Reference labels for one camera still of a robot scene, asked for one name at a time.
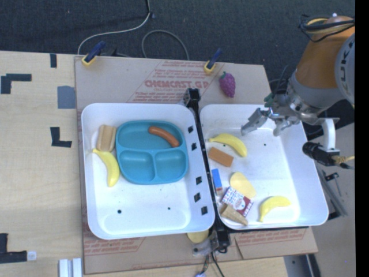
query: brown sausage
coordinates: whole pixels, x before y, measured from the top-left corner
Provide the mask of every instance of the brown sausage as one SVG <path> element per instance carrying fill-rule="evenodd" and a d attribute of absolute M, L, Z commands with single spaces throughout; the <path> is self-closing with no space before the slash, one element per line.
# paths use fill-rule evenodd
<path fill-rule="evenodd" d="M 169 132 L 166 130 L 156 127 L 156 126 L 150 126 L 149 127 L 149 133 L 155 134 L 156 136 L 160 136 L 163 139 L 165 139 L 170 145 L 175 148 L 179 146 L 179 141 Z"/>

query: divided blue plate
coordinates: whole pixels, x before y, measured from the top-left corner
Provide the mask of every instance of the divided blue plate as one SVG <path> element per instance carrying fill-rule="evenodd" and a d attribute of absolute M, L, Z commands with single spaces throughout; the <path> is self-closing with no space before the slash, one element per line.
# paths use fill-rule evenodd
<path fill-rule="evenodd" d="M 156 126 L 172 134 L 178 147 L 149 133 Z M 189 167 L 185 138 L 181 130 L 166 121 L 144 120 L 123 123 L 116 131 L 116 157 L 122 175 L 141 185 L 167 184 L 183 178 Z"/>

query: wooden table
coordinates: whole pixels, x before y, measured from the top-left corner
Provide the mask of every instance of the wooden table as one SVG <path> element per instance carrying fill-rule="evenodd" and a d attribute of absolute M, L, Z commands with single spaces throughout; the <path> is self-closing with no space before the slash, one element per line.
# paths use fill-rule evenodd
<path fill-rule="evenodd" d="M 58 260 L 82 258 L 77 113 L 61 110 L 57 87 L 74 86 L 74 56 L 0 52 L 0 75 L 32 74 L 0 94 L 0 233 L 7 250 L 33 250 L 36 261 L 0 264 L 0 276 L 57 276 Z M 52 147 L 50 127 L 71 147 Z M 220 263 L 225 276 L 287 276 L 283 257 Z M 95 276 L 194 276 L 202 265 Z M 207 276 L 220 276 L 211 264 Z"/>

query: toy banana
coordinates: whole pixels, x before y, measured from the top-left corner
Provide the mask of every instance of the toy banana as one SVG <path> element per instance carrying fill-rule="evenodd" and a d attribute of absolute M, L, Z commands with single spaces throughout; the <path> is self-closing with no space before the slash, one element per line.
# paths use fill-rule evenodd
<path fill-rule="evenodd" d="M 229 133 L 220 133 L 214 138 L 209 139 L 210 142 L 216 141 L 218 143 L 231 146 L 242 157 L 246 157 L 247 149 L 242 140 Z"/>
<path fill-rule="evenodd" d="M 273 208 L 276 207 L 286 207 L 291 205 L 291 202 L 288 200 L 288 198 L 283 196 L 273 196 L 268 199 L 266 199 L 261 205 L 260 205 L 260 218 L 259 222 L 263 222 L 264 216 L 271 211 Z"/>
<path fill-rule="evenodd" d="M 99 151 L 98 149 L 93 149 L 93 153 L 96 153 L 100 159 L 104 162 L 107 169 L 107 181 L 108 186 L 113 187 L 119 179 L 121 171 L 119 170 L 118 162 L 115 156 L 108 151 Z"/>

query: robotic arm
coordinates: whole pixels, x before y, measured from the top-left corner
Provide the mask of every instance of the robotic arm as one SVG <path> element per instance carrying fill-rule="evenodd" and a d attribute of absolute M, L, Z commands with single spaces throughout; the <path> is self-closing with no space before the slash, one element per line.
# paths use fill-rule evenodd
<path fill-rule="evenodd" d="M 334 123 L 338 118 L 320 118 L 321 112 L 347 99 L 355 105 L 355 19 L 345 16 L 318 17 L 302 20 L 299 28 L 310 38 L 296 70 L 288 80 L 287 90 L 277 88 L 265 98 L 267 110 L 258 109 L 241 127 L 242 135 L 261 127 L 268 118 L 279 136 L 286 128 L 300 121 L 321 125 L 323 145 L 305 143 L 303 152 L 325 166 L 341 165 L 335 148 Z"/>

